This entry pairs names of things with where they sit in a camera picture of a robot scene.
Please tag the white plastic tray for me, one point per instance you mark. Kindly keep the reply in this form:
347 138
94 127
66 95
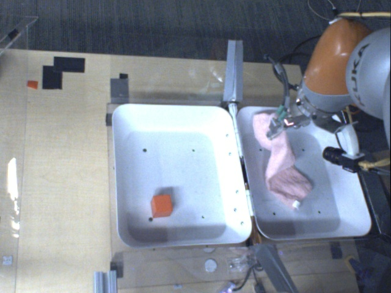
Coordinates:
180 175
323 200

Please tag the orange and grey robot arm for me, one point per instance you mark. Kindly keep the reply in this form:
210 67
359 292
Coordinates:
333 60

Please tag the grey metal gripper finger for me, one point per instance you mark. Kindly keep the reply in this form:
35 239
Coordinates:
274 130

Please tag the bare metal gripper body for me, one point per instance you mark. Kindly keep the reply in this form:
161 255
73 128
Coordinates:
301 114

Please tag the pink cloth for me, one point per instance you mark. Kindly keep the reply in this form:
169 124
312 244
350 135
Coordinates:
282 175

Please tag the orange cube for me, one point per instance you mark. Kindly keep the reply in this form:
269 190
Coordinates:
162 205

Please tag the thin black and white rod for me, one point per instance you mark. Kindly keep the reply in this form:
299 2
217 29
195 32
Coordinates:
241 151

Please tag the black cylinder on white bracket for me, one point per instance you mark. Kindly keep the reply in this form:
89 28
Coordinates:
342 159

